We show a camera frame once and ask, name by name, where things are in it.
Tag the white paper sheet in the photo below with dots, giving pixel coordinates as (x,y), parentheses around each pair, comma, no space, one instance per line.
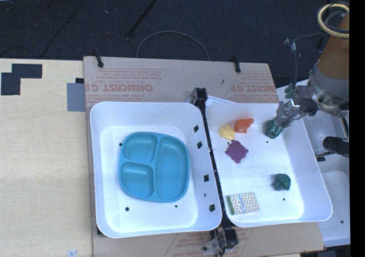
(221,99)

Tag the thin black rod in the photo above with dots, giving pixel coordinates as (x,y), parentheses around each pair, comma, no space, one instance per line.
(212,153)

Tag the green broccoli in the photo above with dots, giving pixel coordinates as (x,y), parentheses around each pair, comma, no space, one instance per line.
(282,182)

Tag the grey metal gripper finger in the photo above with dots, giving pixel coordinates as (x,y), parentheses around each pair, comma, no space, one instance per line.
(282,112)
(291,120)

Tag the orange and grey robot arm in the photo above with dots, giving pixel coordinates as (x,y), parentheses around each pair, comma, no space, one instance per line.
(333,50)

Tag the blue divided plate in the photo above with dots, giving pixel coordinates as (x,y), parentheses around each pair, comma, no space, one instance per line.
(168,170)

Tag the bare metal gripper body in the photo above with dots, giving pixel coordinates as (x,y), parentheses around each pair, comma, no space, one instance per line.
(306,105)

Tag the orange toy food piece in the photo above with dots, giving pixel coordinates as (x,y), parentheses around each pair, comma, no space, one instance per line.
(243,125)

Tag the yellow toy food piece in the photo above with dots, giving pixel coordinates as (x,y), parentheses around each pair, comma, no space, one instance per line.
(227,132)

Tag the purple grapes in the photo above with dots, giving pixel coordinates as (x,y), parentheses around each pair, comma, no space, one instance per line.
(236,151)

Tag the brown cardboard board red print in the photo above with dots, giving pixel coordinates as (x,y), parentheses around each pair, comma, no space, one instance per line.
(176,82)

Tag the black cylinder on white bracket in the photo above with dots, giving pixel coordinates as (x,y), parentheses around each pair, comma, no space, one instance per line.
(336,145)

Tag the green cylindrical object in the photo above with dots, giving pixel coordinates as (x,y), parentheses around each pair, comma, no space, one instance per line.
(272,131)

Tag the white plastic tray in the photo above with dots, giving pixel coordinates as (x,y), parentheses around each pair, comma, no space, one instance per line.
(262,164)
(108,221)

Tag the white patterned packet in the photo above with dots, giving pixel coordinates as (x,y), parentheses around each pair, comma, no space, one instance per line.
(244,203)

